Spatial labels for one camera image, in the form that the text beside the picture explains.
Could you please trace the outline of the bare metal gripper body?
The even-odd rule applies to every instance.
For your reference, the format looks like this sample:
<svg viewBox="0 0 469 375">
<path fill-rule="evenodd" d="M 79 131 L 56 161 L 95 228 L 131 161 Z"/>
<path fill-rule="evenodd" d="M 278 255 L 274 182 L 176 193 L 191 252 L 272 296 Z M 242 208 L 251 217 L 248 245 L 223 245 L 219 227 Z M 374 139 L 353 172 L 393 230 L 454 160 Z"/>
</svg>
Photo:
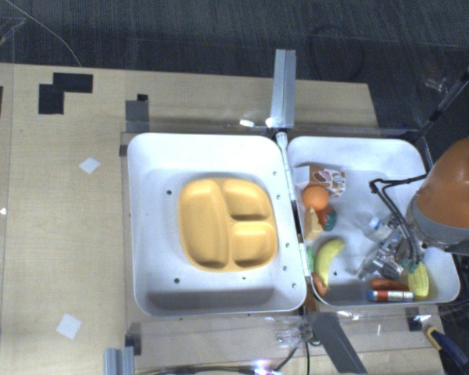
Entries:
<svg viewBox="0 0 469 375">
<path fill-rule="evenodd" d="M 419 248 L 415 239 L 402 227 L 397 227 L 379 244 L 376 263 L 392 268 L 417 268 Z"/>
</svg>

